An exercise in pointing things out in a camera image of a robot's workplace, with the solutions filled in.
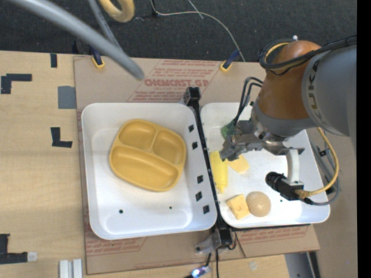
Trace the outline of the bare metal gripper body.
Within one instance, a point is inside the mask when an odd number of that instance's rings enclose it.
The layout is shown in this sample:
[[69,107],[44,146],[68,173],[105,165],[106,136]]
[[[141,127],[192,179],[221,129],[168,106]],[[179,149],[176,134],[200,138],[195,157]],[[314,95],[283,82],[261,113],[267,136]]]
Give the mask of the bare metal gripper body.
[[235,147],[245,147],[246,152],[265,149],[273,155],[286,155],[290,148],[284,145],[286,137],[278,136],[266,130],[260,122],[240,120],[229,135]]

